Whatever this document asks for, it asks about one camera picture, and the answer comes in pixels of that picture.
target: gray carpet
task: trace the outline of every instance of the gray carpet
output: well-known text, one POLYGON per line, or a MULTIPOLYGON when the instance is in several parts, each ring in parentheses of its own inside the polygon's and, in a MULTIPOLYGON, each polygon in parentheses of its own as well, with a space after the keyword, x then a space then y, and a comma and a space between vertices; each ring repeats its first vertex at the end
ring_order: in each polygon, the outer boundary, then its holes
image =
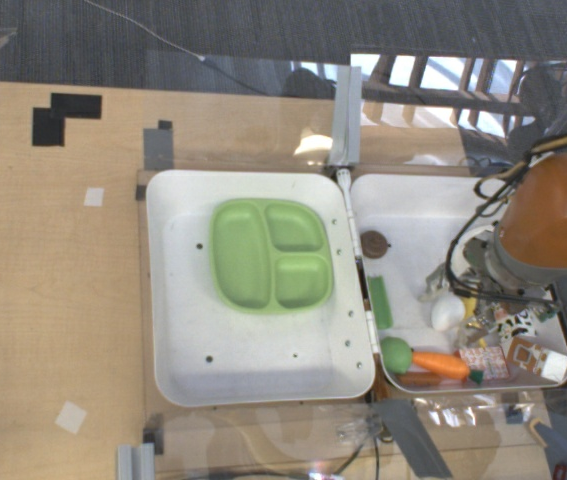
MULTIPOLYGON (((567 58, 567 0, 94 1, 201 54, 341 64, 353 51, 567 58)), ((183 77, 164 73, 188 66, 79 0, 0 0, 0 27, 18 29, 0 52, 2 80, 178 89, 183 77)))

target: white egg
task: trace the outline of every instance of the white egg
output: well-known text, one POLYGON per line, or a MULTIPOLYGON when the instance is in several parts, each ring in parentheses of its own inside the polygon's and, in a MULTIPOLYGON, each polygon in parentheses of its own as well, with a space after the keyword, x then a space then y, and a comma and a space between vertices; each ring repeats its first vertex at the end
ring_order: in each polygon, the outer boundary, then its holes
POLYGON ((447 331, 460 324, 465 317, 465 304, 453 293, 441 295, 432 306, 432 327, 437 331, 447 331))

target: white cable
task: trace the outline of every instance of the white cable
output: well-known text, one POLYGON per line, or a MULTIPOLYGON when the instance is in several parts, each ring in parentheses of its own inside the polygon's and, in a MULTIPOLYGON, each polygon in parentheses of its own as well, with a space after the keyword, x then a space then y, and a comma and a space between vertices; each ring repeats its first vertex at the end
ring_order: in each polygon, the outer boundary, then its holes
POLYGON ((180 50, 184 53, 187 53, 188 55, 192 55, 193 57, 196 57, 198 60, 200 60, 201 62, 203 62, 205 60, 205 56, 203 55, 199 55, 197 53, 194 53, 193 51, 188 50, 187 48, 183 48, 182 46, 179 46, 178 44, 175 44, 171 41, 168 41, 167 39, 165 39, 164 37, 161 37, 160 35, 158 35, 156 32, 154 32, 152 29, 146 27, 145 25, 143 25, 143 23, 140 23, 138 21, 136 21, 135 19, 130 18, 129 16, 126 16, 123 13, 114 11, 113 9, 110 9, 109 7, 105 7, 104 5, 98 4, 96 2, 93 2, 92 0, 81 0, 81 2, 85 2, 88 5, 91 5, 93 7, 96 7, 97 9, 100 9, 101 11, 105 11, 109 14, 112 14, 113 16, 117 16, 118 18, 121 18, 129 23, 131 23, 132 25, 135 25, 137 27, 139 27, 141 30, 147 32, 148 34, 150 34, 152 37, 154 37, 155 39, 158 39, 159 41, 161 41, 162 43, 165 43, 168 46, 171 46, 172 48, 176 48, 177 50, 180 50))

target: green plate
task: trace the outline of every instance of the green plate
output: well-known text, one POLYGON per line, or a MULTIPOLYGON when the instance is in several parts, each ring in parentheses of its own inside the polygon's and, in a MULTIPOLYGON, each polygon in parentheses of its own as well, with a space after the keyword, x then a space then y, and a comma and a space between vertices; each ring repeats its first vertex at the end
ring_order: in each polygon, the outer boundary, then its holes
POLYGON ((332 293, 323 223, 292 201, 234 199, 219 205, 210 226, 210 262, 217 293, 235 309, 310 309, 332 293))

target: green block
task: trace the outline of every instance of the green block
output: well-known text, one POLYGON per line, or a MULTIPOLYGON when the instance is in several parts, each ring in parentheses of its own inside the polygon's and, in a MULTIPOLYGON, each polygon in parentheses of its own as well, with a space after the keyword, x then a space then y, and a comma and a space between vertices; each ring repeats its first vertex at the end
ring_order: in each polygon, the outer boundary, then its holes
POLYGON ((376 327, 380 330, 389 329, 394 322, 392 320, 392 311, 390 310, 390 303, 387 300, 383 278, 381 276, 368 277, 367 286, 370 293, 372 311, 374 311, 374 319, 376 320, 376 327))

